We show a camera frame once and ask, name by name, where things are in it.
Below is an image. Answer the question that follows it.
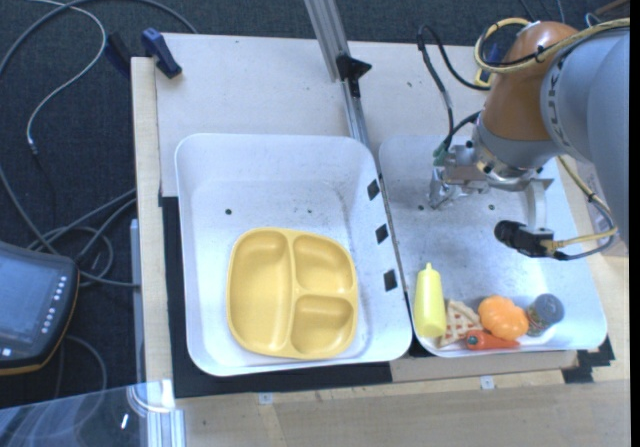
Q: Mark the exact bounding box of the small grey can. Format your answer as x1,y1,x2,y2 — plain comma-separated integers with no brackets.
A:
524,292,566,338

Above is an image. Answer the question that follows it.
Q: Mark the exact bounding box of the pale flat board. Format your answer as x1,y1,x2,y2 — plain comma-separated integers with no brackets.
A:
153,32,631,383

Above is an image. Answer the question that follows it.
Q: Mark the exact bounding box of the yellow bottle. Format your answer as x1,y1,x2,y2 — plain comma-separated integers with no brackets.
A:
412,262,448,340

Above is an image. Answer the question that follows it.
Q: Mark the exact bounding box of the toy pizza slice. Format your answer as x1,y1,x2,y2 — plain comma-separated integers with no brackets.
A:
436,298,485,349

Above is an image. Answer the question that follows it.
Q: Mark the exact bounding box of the orange toy pumpkin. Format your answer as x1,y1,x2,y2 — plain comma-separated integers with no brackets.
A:
477,294,531,342

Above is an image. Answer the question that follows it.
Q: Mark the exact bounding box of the yellow divided plate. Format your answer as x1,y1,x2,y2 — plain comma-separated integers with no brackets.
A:
225,226,360,361

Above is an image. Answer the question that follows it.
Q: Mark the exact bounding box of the orange carrot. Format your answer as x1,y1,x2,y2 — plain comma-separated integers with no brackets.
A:
464,329,522,352

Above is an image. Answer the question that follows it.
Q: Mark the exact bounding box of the black cylinder on white bracket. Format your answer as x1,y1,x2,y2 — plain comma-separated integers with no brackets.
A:
493,180,557,259

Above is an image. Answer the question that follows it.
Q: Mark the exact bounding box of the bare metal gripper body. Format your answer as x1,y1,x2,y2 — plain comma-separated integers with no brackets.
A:
441,143,555,197

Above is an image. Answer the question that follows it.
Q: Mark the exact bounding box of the white plastic tray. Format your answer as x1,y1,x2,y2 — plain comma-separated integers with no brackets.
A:
173,132,414,378
377,134,609,360

